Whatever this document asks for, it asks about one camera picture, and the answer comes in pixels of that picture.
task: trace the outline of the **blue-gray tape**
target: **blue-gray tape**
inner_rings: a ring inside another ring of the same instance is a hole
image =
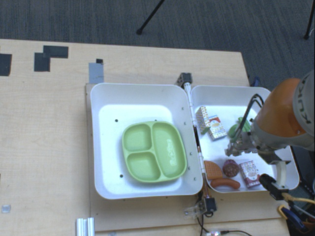
[[[104,82],[103,64],[89,63],[89,82],[90,84],[98,84]]]

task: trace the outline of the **brown waffle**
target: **brown waffle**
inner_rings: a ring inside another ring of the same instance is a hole
[[[204,164],[208,180],[223,178],[222,171],[216,163],[211,161],[204,161]]]

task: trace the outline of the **dark gray floor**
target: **dark gray floor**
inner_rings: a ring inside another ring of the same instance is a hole
[[[313,0],[166,0],[136,35],[158,1],[0,0],[0,38],[239,51],[268,89],[314,68]]]

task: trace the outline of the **white plastic tray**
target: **white plastic tray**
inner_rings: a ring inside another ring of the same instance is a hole
[[[270,92],[264,88],[196,86],[191,91],[191,97],[195,113],[200,106],[206,106],[209,116],[218,115],[226,131],[228,131],[232,125],[236,124],[239,117],[243,117],[249,100],[255,93],[258,93],[263,99],[266,99]],[[259,109],[259,106],[254,104],[249,113],[248,120],[250,118],[255,118]],[[258,154],[242,153],[242,155],[236,157],[226,156],[224,149],[227,148],[229,143],[228,137],[212,141],[209,133],[201,135],[198,131],[198,135],[204,160],[215,162],[221,169],[227,159],[233,159],[238,164],[253,160],[260,174],[266,173],[273,178],[277,177],[276,166],[266,164]],[[287,146],[284,149],[277,150],[276,154],[282,160],[291,160],[291,163],[286,166],[286,185],[289,189],[296,188],[299,184],[299,174],[291,149]],[[265,191],[262,185],[247,188],[240,173],[232,179],[240,182],[241,187],[238,190],[234,190],[227,186],[219,186],[215,190],[223,193]]]
[[[97,84],[91,91],[94,178],[107,199],[193,195],[202,188],[187,95],[178,86]],[[167,121],[180,132],[188,167],[176,180],[143,183],[130,176],[123,155],[122,134],[130,125]]]

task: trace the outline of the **yellow cable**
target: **yellow cable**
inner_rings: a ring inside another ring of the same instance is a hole
[[[311,204],[315,205],[315,201],[311,200],[311,199],[296,198],[296,197],[291,196],[288,193],[282,193],[282,196],[284,197],[284,200],[287,202],[288,201],[301,201],[301,202],[307,202],[307,203],[311,203]]]

